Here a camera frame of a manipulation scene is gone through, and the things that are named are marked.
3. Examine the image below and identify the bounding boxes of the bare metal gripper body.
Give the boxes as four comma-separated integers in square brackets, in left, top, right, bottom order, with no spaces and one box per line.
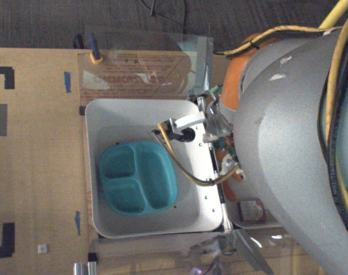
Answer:
[204,95,235,139]

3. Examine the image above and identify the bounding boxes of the white plastic tray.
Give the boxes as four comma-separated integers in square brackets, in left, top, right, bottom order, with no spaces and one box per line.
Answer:
[84,98,224,239]

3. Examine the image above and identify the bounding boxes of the blue divided plate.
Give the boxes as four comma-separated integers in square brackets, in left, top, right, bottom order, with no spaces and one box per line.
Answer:
[98,140,179,217]

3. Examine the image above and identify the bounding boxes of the thin black and white rod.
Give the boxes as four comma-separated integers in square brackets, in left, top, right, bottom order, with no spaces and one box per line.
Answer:
[207,142,233,233]

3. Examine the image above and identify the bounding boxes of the dark red packet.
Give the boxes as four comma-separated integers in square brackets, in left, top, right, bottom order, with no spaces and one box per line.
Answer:
[237,198,268,225]

